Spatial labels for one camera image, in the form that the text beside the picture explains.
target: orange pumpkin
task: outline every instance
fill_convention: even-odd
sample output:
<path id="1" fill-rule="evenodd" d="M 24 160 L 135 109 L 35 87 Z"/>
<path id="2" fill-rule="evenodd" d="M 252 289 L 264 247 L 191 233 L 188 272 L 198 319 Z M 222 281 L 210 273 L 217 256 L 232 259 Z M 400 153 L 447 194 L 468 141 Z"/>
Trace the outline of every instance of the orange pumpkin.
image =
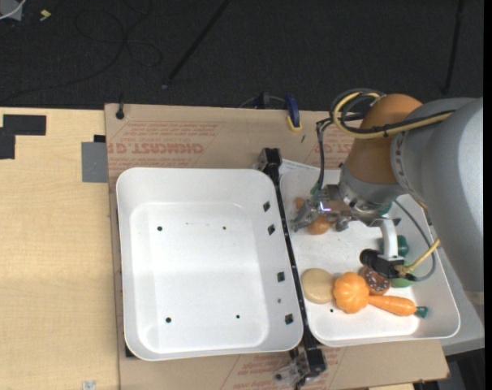
<path id="1" fill-rule="evenodd" d="M 333 296 L 336 305 L 347 312 L 355 314 L 369 304 L 369 286 L 365 279 L 354 271 L 343 273 L 335 282 Z"/>

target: black fabric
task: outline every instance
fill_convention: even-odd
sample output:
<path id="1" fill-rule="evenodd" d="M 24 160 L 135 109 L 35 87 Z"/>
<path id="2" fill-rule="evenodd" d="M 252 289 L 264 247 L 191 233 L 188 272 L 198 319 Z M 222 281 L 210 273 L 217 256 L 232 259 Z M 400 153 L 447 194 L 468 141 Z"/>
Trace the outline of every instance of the black fabric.
<path id="1" fill-rule="evenodd" d="M 370 87 L 423 102 L 483 95 L 484 0 L 464 0 L 451 88 L 443 86 L 459 0 L 27 0 L 0 21 L 0 106 L 238 106 L 266 91 L 326 111 Z M 42 10 L 51 16 L 41 20 Z"/>

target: cardboard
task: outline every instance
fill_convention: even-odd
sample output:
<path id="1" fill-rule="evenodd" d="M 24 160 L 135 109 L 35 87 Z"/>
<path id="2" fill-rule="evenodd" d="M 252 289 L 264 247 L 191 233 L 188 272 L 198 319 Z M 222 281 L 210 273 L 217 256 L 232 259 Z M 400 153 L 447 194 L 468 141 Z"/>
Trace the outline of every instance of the cardboard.
<path id="1" fill-rule="evenodd" d="M 319 166 L 315 123 L 326 112 L 301 111 L 303 129 L 292 131 L 284 110 L 250 110 L 194 106 L 123 106 L 107 104 L 106 141 L 114 290 L 122 390 L 282 390 L 274 371 L 289 363 L 288 353 L 198 357 L 146 362 L 128 357 L 123 337 L 121 260 L 114 187 L 131 167 L 252 167 L 263 148 L 279 148 L 284 159 Z M 324 139 L 326 168 L 346 159 L 352 140 L 334 126 Z M 304 388 L 339 390 L 444 379 L 449 374 L 437 340 L 324 348 L 328 369 Z"/>

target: light wood surface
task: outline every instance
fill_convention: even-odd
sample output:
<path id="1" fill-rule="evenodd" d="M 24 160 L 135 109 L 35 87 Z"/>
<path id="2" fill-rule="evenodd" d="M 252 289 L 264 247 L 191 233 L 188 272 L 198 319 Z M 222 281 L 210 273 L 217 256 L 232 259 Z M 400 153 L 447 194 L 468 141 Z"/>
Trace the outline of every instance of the light wood surface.
<path id="1" fill-rule="evenodd" d="M 82 182 L 81 143 L 101 110 L 47 115 L 0 160 L 0 389 L 119 387 L 107 184 Z"/>

